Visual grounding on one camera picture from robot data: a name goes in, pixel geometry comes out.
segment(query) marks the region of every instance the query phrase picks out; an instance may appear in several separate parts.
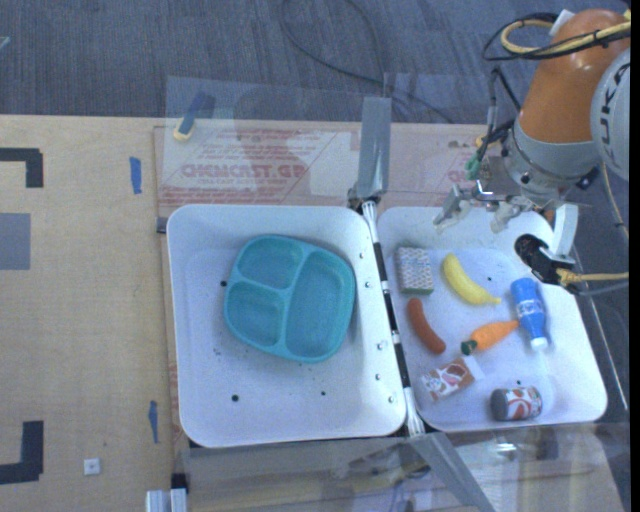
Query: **blue tape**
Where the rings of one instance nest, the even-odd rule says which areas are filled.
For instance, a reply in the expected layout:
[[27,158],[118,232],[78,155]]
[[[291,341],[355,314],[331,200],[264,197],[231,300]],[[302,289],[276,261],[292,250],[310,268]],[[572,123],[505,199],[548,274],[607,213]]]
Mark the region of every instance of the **blue tape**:
[[134,194],[142,194],[142,163],[138,158],[129,157],[131,167],[131,185]]
[[31,215],[0,213],[0,270],[31,268]]
[[158,402],[151,400],[149,402],[149,412],[147,413],[149,423],[151,424],[151,433],[153,434],[153,442],[158,444]]

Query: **yellow banana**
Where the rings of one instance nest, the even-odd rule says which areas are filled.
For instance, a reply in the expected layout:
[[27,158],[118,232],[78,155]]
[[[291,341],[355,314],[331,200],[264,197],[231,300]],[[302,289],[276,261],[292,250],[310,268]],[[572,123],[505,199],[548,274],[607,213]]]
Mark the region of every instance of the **yellow banana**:
[[460,297],[471,304],[500,304],[501,299],[494,297],[478,283],[473,281],[462,268],[460,260],[452,252],[442,262],[442,271],[447,281]]

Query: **sponge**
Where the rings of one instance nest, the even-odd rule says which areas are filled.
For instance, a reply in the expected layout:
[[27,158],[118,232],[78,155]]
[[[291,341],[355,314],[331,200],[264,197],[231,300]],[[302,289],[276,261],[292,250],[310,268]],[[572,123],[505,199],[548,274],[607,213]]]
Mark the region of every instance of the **sponge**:
[[398,247],[395,252],[398,284],[402,293],[427,295],[433,291],[431,260],[421,247]]

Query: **toy hot dog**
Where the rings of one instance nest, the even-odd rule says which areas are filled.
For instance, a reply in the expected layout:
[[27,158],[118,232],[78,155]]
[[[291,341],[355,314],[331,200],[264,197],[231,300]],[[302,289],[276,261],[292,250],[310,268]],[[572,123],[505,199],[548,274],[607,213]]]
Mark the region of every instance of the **toy hot dog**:
[[409,315],[409,322],[411,322],[413,329],[424,345],[433,353],[442,354],[447,348],[447,345],[431,328],[429,322],[427,322],[427,318],[424,316],[424,310],[422,309],[422,301],[417,297],[409,299],[407,303],[407,313]]

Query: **blue bottle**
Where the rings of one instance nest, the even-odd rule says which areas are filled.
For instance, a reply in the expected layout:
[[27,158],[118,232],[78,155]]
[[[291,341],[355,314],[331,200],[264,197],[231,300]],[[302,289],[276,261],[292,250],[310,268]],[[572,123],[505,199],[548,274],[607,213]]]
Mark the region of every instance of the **blue bottle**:
[[530,277],[517,279],[511,283],[511,295],[516,303],[520,325],[529,333],[531,348],[547,348],[549,340],[545,333],[546,314],[537,283]]

